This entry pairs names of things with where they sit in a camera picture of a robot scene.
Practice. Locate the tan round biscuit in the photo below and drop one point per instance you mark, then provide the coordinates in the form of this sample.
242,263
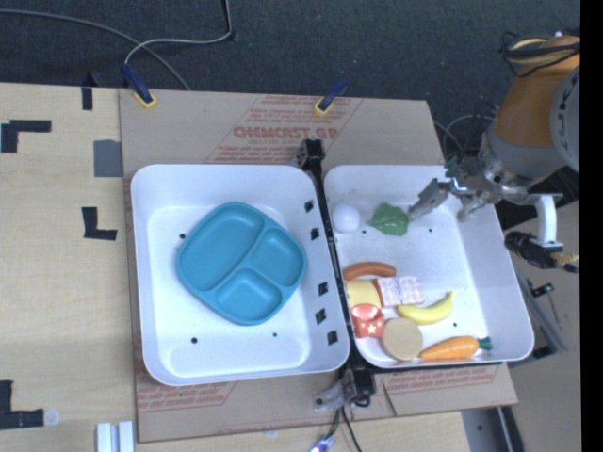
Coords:
402,338

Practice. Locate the white and orange packet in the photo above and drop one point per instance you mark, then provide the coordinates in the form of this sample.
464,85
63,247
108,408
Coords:
400,290

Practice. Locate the red cup with star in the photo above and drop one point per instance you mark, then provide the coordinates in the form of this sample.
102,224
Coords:
366,320

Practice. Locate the blue divided plate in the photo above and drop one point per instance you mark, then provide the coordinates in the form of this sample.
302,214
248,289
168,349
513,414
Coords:
241,263

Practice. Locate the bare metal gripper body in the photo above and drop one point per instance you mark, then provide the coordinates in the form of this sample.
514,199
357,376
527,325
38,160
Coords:
490,182

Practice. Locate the orange carrot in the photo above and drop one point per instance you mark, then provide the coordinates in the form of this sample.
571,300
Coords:
450,348

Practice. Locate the white plastic tray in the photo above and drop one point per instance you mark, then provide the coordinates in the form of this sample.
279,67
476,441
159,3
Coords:
179,337
452,262

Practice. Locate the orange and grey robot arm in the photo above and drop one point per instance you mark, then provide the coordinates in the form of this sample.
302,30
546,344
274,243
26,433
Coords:
532,111

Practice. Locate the yellow banana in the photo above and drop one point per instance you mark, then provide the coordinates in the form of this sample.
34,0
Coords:
426,311

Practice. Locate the green lettuce leaf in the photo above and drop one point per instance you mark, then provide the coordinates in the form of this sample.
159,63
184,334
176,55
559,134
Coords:
390,219

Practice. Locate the yellow round toy food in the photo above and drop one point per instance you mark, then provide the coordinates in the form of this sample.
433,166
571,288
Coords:
362,294

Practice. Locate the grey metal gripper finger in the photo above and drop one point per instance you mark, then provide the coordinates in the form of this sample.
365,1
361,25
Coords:
426,200
471,205

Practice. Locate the orange sausage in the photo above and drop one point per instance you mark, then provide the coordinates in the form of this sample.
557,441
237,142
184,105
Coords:
369,270

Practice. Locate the black cylinder on white bracket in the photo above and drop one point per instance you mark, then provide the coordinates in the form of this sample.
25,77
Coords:
542,238

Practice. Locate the brown cardboard board red print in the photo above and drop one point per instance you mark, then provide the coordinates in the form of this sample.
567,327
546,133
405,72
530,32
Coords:
226,130

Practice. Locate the white ball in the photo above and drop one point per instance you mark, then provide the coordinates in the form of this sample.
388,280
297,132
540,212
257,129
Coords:
346,218

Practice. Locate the thin black rod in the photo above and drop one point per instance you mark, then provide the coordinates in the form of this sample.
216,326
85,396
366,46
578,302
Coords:
332,252

